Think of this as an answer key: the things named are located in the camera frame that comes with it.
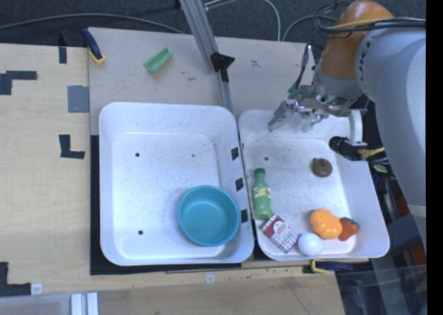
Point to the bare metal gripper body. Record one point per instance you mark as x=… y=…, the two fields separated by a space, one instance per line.
x=320 y=102

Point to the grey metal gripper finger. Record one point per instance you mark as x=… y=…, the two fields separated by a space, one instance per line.
x=310 y=124
x=281 y=116

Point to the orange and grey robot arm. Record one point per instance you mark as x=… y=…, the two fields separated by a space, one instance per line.
x=391 y=74

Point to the brown doughnut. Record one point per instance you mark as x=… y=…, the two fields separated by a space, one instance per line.
x=321 y=168

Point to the white plastic tray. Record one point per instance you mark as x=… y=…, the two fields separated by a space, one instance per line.
x=155 y=182
x=294 y=189

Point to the green bottle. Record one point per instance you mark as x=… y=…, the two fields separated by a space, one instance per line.
x=261 y=199

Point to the orange pumpkin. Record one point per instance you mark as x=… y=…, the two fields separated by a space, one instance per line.
x=325 y=224

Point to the red and white carton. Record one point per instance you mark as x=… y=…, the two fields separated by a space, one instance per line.
x=279 y=234

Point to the white egg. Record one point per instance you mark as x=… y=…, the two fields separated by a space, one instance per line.
x=310 y=244

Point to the blue bowl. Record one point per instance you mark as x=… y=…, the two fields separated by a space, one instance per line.
x=208 y=216

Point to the green curved block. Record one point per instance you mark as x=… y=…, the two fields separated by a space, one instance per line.
x=158 y=61

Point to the pale wood board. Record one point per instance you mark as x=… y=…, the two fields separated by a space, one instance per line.
x=145 y=88

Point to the black cylinder on white bracket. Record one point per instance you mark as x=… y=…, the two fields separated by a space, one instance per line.
x=346 y=149

